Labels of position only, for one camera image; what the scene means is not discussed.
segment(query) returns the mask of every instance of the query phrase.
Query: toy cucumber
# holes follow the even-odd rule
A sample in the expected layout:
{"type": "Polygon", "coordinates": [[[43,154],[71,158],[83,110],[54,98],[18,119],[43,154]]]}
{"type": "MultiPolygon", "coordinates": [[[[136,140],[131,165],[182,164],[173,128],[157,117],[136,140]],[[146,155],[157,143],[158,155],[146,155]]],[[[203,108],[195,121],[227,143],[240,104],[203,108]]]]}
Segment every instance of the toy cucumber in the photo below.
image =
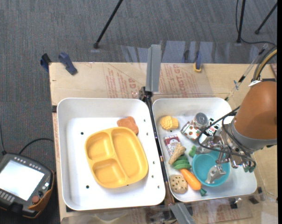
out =
{"type": "Polygon", "coordinates": [[[181,164],[177,164],[175,165],[173,168],[180,170],[180,169],[190,169],[192,166],[188,163],[181,163],[181,164]]]}
{"type": "Polygon", "coordinates": [[[186,164],[189,164],[189,161],[188,160],[176,160],[172,165],[173,166],[176,166],[177,164],[182,164],[182,163],[186,163],[186,164]]]}
{"type": "Polygon", "coordinates": [[[182,155],[182,156],[179,156],[176,160],[188,160],[188,158],[182,155]]]}

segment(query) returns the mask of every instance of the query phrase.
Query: toy carrot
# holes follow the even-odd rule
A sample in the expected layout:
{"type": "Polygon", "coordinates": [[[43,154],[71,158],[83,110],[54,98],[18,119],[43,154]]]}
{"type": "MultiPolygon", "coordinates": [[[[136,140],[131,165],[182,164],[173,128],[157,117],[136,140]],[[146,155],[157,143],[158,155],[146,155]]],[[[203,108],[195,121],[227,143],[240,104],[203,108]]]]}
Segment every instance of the toy carrot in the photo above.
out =
{"type": "Polygon", "coordinates": [[[203,196],[206,193],[206,191],[201,188],[200,181],[196,178],[196,176],[193,173],[191,173],[186,168],[180,169],[180,172],[183,175],[184,179],[187,181],[188,185],[190,185],[190,187],[193,190],[195,191],[199,190],[201,196],[203,196]]]}

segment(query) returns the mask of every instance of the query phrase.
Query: blue bowl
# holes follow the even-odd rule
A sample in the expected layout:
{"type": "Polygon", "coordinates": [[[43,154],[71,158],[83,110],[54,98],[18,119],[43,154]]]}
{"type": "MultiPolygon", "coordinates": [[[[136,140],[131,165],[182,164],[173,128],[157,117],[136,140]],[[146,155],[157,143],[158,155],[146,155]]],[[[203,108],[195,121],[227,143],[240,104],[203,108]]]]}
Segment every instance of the blue bowl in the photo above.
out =
{"type": "Polygon", "coordinates": [[[230,173],[230,163],[223,163],[222,168],[226,171],[226,174],[220,177],[219,179],[215,179],[214,183],[206,183],[205,180],[207,179],[207,174],[209,169],[214,166],[216,163],[219,155],[217,151],[211,151],[207,154],[195,154],[193,157],[193,173],[195,174],[196,178],[204,185],[209,187],[217,187],[222,185],[228,178],[230,173]]]}

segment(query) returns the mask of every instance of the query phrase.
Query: tripod leg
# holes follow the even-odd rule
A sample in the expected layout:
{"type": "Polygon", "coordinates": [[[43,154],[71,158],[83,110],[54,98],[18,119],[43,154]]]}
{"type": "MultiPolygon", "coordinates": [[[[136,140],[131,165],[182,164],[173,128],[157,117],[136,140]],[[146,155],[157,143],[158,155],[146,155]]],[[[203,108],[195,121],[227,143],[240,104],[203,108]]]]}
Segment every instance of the tripod leg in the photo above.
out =
{"type": "Polygon", "coordinates": [[[273,6],[273,8],[270,10],[270,12],[268,13],[267,17],[264,19],[264,21],[262,22],[262,24],[259,26],[259,28],[255,31],[256,34],[259,34],[261,28],[263,27],[263,25],[266,23],[267,19],[270,17],[270,15],[273,13],[273,11],[275,10],[275,8],[277,7],[277,2],[276,4],[273,6]]]}
{"type": "Polygon", "coordinates": [[[110,22],[112,21],[113,17],[115,16],[115,14],[116,14],[118,8],[120,7],[122,1],[123,1],[123,0],[119,0],[119,2],[117,3],[117,5],[116,5],[116,7],[115,7],[115,9],[114,9],[114,11],[113,11],[113,13],[112,13],[112,15],[110,16],[108,22],[105,24],[105,26],[104,26],[104,28],[103,28],[103,31],[102,31],[101,34],[99,35],[99,38],[97,39],[96,43],[93,44],[93,47],[94,47],[94,48],[98,48],[98,44],[99,44],[101,38],[103,37],[103,35],[104,35],[106,29],[108,28],[110,22]]]}
{"type": "Polygon", "coordinates": [[[242,23],[243,23],[243,15],[244,15],[245,1],[246,1],[246,0],[242,0],[242,8],[241,8],[241,16],[240,16],[240,24],[239,24],[239,31],[238,31],[237,43],[240,43],[240,42],[241,42],[241,31],[242,31],[242,23]]]}

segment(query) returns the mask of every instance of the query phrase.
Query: yellow divided plate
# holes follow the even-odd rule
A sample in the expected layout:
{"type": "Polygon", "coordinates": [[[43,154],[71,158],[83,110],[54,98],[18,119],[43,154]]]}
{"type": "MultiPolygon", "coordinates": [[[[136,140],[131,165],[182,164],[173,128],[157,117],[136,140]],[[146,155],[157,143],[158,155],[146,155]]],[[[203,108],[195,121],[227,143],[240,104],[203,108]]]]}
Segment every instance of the yellow divided plate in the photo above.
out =
{"type": "Polygon", "coordinates": [[[85,152],[95,180],[103,187],[118,188],[143,179],[148,161],[136,134],[126,127],[90,135],[85,152]]]}

